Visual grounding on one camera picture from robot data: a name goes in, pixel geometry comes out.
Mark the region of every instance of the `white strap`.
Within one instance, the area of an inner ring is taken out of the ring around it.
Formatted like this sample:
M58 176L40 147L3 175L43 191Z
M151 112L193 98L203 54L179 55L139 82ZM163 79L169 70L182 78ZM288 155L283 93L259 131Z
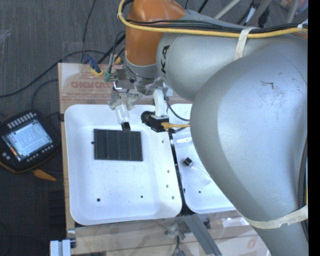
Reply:
M238 39L238 43L236 45L235 53L234 53L234 60L240 59L244 55L244 49L247 42L248 35L251 30L256 29L254 26L249 26L244 28Z
M242 216L251 226L258 228L258 229L263 229L263 230L270 230L270 229L278 229L280 228L283 224L294 224L298 222L305 221L308 219L308 205L305 205L304 207L291 212L287 214L284 217L270 220L270 221L254 221L251 219L248 219L244 216Z

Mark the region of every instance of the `display screen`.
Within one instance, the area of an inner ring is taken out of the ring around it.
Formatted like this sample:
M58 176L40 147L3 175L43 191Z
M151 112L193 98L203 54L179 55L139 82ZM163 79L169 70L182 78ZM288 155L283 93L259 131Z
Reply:
M2 138L19 161L53 142L36 119Z

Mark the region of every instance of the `white tray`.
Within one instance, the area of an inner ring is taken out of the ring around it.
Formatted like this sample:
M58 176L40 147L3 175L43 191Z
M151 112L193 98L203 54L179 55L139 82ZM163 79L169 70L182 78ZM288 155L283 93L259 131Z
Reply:
M182 118L190 118L192 108L191 104L174 104L171 107ZM188 123L178 119L170 110L168 110L168 116L171 123ZM212 179L210 183L206 183L201 176L197 175L183 164L183 161L189 157L202 167L206 173L208 173L196 152L191 138L190 128L185 128L174 133L172 137L187 206L197 214L209 214L235 210L236 208L234 205L227 199Z
M73 105L64 115L70 211L81 225L171 218L182 208L168 133L141 122L151 105L130 110L143 161L95 160L94 129L121 130L108 105Z

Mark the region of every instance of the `dark floor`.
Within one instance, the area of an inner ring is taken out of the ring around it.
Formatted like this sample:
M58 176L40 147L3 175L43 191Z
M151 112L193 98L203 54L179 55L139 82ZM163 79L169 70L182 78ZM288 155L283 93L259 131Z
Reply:
M185 0L177 2L183 7L186 4ZM201 13L214 17L229 2L209 0ZM242 0L221 20L238 23L251 2ZM117 19L119 3L120 0L0 1L0 30L10 33L5 39L0 73L0 122L34 106L45 116L53 114L47 120L60 134L58 115L54 114L59 111L58 82L44 83L58 79L57 62L72 53L70 45L83 42L92 6L85 48L105 53L112 47L116 34L124 29ZM187 9L198 11L202 3L203 0L188 0ZM274 1L269 8L265 27L284 24L288 10ZM308 9L293 21L301 23L307 18ZM102 56L94 52L91 55L96 59ZM80 60L80 55L72 57L68 60ZM57 181L38 179L29 171L13 174L0 167L0 256L46 256L51 240L65 238L59 210L49 210L53 201L56 205L61 203L62 152L40 167Z

